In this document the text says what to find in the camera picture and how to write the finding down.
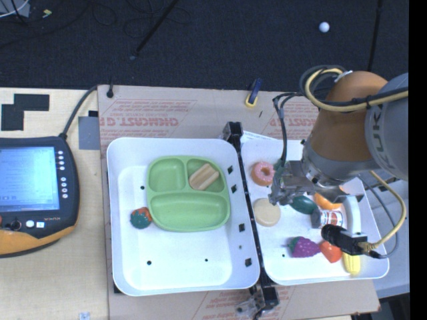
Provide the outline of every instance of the yellow and blue clamp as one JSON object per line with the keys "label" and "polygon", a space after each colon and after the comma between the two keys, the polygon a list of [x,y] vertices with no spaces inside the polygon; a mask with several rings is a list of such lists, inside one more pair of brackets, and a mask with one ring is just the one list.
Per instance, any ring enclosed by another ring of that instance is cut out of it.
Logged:
{"label": "yellow and blue clamp", "polygon": [[256,101],[258,100],[258,91],[260,90],[262,79],[257,78],[249,88],[251,91],[246,97],[245,104],[249,108],[255,107]]}

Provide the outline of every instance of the white ball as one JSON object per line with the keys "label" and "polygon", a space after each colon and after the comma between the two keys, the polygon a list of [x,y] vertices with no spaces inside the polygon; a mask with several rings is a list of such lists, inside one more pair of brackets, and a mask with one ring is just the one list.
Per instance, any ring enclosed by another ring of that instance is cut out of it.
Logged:
{"label": "white ball", "polygon": [[319,30],[320,30],[320,32],[323,32],[323,33],[328,32],[329,31],[329,24],[326,21],[324,21],[323,23],[320,23]]}

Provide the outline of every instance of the pink donut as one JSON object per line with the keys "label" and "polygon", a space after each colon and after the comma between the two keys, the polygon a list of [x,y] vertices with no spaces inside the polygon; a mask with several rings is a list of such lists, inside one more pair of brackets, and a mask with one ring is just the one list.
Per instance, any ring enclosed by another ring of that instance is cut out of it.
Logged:
{"label": "pink donut", "polygon": [[251,178],[259,186],[268,186],[273,182],[274,168],[271,163],[260,161],[254,165]]}

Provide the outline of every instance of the white tray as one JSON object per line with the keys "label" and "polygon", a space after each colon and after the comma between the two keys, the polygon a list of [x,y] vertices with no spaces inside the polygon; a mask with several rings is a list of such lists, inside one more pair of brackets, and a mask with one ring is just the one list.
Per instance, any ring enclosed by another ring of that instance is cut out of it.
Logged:
{"label": "white tray", "polygon": [[[242,159],[252,204],[257,199],[267,198],[271,192],[270,187],[260,187],[252,181],[250,178],[252,166],[258,161],[267,161],[274,165],[282,155],[282,149],[283,141],[275,139],[251,140],[243,144]],[[301,154],[302,145],[300,145],[300,142],[288,141],[287,159],[300,160]],[[359,179],[351,180],[343,188],[347,193],[365,194],[363,184]],[[369,242],[376,242],[380,239],[380,233],[366,194],[359,204],[362,232],[368,235]],[[322,236],[320,235],[320,229],[312,228],[309,215],[295,211],[290,205],[280,206],[280,209],[282,212],[281,218],[279,223],[273,227],[264,227],[257,224],[266,273],[277,284],[299,285],[326,281],[377,279],[387,274],[389,269],[388,259],[374,259],[366,255],[361,256],[362,269],[357,275],[350,275],[344,269],[342,260],[330,263],[322,253],[308,258],[293,258],[289,249],[284,246],[292,237],[303,236],[315,243],[320,243]],[[338,210],[344,215],[343,227],[345,227],[345,210],[343,207]],[[377,252],[385,254],[384,246],[379,246]]]}
{"label": "white tray", "polygon": [[[205,157],[223,170],[231,205],[225,225],[211,231],[178,233],[154,223],[145,229],[130,223],[131,212],[147,206],[141,186],[147,183],[149,164],[168,155]],[[120,138],[107,149],[107,167],[113,279],[123,293],[142,296],[245,289],[257,282],[258,254],[232,145],[220,139]]]}

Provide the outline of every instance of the round beige toy cookie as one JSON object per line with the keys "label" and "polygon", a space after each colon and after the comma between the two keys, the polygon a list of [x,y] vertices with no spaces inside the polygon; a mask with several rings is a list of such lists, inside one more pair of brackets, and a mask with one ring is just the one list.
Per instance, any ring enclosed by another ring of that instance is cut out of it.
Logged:
{"label": "round beige toy cookie", "polygon": [[257,223],[272,227],[280,220],[280,207],[272,205],[267,198],[261,198],[254,203],[254,215]]}

